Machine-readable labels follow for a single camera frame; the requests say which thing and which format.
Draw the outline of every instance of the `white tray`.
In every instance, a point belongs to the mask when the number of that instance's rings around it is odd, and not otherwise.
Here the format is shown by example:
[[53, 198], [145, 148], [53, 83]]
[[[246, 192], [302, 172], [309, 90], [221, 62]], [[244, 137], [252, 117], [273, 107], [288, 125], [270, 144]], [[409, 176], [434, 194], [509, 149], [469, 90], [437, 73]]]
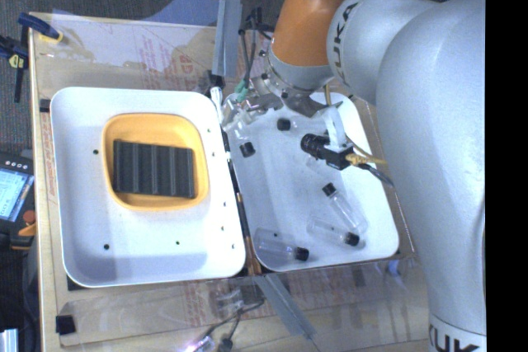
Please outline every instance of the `white tray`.
[[[106, 188], [101, 133], [113, 116], [168, 113], [187, 118], [204, 144], [210, 178], [191, 209], [133, 211]], [[64, 267], [95, 288], [237, 274], [246, 252], [236, 199], [211, 101], [194, 92], [69, 87], [51, 101]]]
[[[314, 100], [324, 103], [322, 94]], [[332, 102], [342, 101], [338, 108], [346, 134], [360, 147], [370, 151], [354, 104], [345, 96], [333, 93]], [[299, 125], [296, 135], [276, 128], [279, 118], [288, 118]], [[238, 184], [243, 196], [247, 222], [253, 235], [258, 228], [288, 237], [296, 246], [309, 249], [307, 261], [287, 260], [270, 254], [259, 254], [258, 260], [268, 269], [287, 271], [377, 260], [393, 255], [399, 239], [393, 216], [381, 182], [368, 171], [348, 167], [339, 171], [319, 160], [309, 160], [300, 148], [306, 133], [323, 134], [323, 118], [308, 119], [283, 107], [269, 110], [248, 127], [249, 138], [256, 150], [243, 157], [236, 148], [236, 139], [229, 132], [229, 144]], [[343, 192], [355, 209], [365, 215], [369, 228], [366, 245], [356, 249], [311, 236], [307, 230], [309, 216], [317, 215], [338, 225], [339, 217], [330, 208], [322, 188], [332, 182]]]

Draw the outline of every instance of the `yellow bowl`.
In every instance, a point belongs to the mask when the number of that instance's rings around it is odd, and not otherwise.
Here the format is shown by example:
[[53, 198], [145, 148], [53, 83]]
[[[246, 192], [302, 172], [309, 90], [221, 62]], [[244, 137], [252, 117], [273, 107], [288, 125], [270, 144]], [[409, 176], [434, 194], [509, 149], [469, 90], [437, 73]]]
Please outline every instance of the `yellow bowl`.
[[[115, 140], [192, 149], [196, 197], [189, 199], [115, 192], [112, 188]], [[138, 211], [187, 209], [199, 204], [209, 192], [209, 174], [200, 133], [189, 120], [178, 115], [131, 113], [114, 116], [106, 122], [102, 131], [102, 157], [106, 167], [106, 187], [114, 200], [127, 209]]]

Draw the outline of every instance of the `black vial cap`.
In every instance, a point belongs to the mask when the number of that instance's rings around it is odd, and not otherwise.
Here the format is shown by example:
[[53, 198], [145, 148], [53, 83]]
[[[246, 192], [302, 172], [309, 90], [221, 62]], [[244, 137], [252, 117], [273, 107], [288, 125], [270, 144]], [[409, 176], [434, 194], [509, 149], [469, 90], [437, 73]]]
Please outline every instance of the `black vial cap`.
[[286, 118], [280, 118], [277, 120], [277, 129], [280, 131], [289, 131], [291, 129], [290, 120]]
[[255, 154], [255, 148], [251, 142], [240, 145], [240, 151], [244, 157], [250, 157]]
[[360, 237], [355, 233], [348, 232], [345, 236], [345, 243], [348, 245], [356, 246], [360, 243]]
[[306, 248], [301, 248], [300, 246], [295, 248], [295, 259], [296, 260], [306, 261], [309, 255], [310, 255], [310, 251], [308, 251]]
[[325, 185], [323, 187], [323, 192], [327, 195], [327, 197], [329, 197], [334, 192], [336, 192], [336, 187], [333, 185], [332, 182], [330, 182], [328, 185]]

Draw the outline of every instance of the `vial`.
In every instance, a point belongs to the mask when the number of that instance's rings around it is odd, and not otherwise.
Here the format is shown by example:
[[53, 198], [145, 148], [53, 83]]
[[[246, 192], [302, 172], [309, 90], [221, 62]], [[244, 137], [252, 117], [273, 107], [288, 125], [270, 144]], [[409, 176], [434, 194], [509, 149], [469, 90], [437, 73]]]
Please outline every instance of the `vial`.
[[356, 248], [361, 248], [365, 245], [365, 241], [358, 234], [321, 218], [311, 218], [308, 221], [306, 230], [314, 237], [336, 245], [354, 246]]
[[278, 232], [262, 228], [255, 231], [253, 245], [257, 254], [263, 252], [284, 261], [306, 261], [309, 257], [308, 249], [295, 245]]
[[327, 196], [330, 206], [339, 214], [353, 233], [359, 235], [365, 233], [368, 227], [365, 217], [360, 210], [351, 207], [345, 195], [339, 192], [333, 183], [325, 185], [323, 192]]
[[239, 120], [233, 127], [233, 135], [235, 136], [236, 144], [238, 148], [240, 148], [240, 152], [244, 157], [251, 157], [255, 154], [255, 148], [249, 140], [248, 128], [241, 120]]

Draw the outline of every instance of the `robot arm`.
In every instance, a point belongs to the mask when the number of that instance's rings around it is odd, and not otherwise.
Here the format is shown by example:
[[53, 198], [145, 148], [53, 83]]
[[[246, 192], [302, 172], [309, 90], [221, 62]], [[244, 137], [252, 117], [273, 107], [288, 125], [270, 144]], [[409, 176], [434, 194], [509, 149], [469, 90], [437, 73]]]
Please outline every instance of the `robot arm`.
[[285, 0], [254, 87], [310, 116], [324, 106], [309, 95], [335, 77], [377, 106], [427, 280], [430, 351], [484, 351], [485, 0], [443, 1]]

